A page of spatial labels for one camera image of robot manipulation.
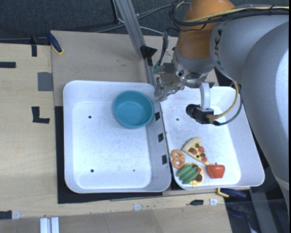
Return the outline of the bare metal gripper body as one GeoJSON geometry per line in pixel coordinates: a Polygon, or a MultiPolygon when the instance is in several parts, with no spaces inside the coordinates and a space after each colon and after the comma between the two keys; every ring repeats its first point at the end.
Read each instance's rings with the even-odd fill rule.
{"type": "Polygon", "coordinates": [[[164,63],[158,69],[160,89],[197,88],[207,78],[206,74],[188,71],[180,64],[164,63]]]}

